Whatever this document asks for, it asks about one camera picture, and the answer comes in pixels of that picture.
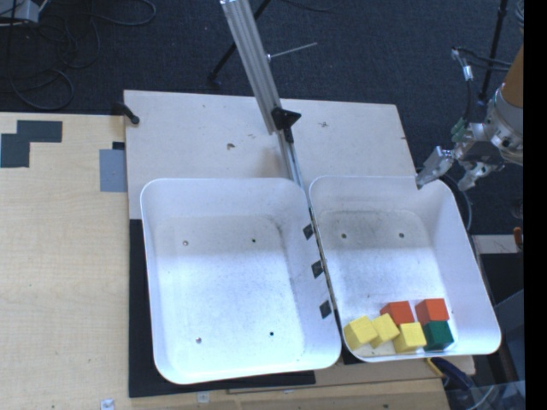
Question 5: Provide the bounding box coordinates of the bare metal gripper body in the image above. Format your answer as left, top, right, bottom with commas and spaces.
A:
452, 120, 524, 168

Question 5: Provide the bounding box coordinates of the white plastic tray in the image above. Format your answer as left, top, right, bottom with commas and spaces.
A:
139, 177, 344, 386
308, 174, 503, 364

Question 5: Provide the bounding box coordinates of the orange cube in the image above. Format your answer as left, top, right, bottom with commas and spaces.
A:
414, 297, 451, 326
379, 300, 416, 327

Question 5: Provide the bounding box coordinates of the thin black and white rod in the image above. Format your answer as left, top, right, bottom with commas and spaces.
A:
279, 128, 343, 342

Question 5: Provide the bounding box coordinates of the green cube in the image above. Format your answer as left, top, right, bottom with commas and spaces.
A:
421, 319, 456, 352

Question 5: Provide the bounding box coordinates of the yellow cube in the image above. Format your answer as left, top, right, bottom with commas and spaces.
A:
343, 315, 379, 351
369, 312, 401, 350
392, 321, 428, 354

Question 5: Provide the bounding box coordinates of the pale wood flat board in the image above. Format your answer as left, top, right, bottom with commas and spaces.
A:
123, 90, 477, 397

